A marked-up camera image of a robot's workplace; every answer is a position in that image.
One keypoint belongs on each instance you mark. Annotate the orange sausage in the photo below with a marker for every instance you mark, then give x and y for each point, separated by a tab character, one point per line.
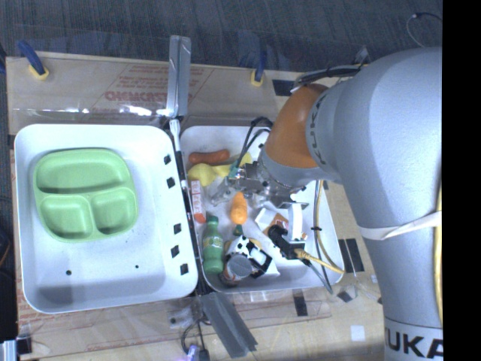
208	157

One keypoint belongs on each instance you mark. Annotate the brown cardboard board red print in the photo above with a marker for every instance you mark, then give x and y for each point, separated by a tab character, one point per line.
112	88

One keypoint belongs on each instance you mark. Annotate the white plastic tray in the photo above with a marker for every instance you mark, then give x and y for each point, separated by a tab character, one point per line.
112	269
293	273

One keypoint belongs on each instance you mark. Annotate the green bottle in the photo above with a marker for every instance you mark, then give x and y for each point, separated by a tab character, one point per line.
212	246

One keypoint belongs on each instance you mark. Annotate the orange carrot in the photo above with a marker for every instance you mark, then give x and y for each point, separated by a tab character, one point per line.
238	209

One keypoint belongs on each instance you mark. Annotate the orange and white packet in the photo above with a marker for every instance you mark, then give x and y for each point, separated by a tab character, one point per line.
198	201

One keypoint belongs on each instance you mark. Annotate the small can grey lid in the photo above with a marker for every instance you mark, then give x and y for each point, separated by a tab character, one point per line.
236	267

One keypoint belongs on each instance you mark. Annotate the black and white carton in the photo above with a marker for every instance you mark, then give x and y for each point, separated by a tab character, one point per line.
246	247

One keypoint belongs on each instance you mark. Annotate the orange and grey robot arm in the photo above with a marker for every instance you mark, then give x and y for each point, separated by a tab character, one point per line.
379	156

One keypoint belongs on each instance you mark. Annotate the white box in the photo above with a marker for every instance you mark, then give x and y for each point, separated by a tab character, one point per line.
266	217

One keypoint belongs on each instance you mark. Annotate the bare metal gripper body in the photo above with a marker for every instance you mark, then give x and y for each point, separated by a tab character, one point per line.
263	186

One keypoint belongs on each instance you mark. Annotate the yellow banana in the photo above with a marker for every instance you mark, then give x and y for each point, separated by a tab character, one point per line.
203	173

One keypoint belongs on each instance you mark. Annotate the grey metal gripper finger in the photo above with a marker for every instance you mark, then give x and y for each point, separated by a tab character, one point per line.
232	181
219	196

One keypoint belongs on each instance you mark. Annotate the green divided plate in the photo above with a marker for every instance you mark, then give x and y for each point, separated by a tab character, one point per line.
84	194

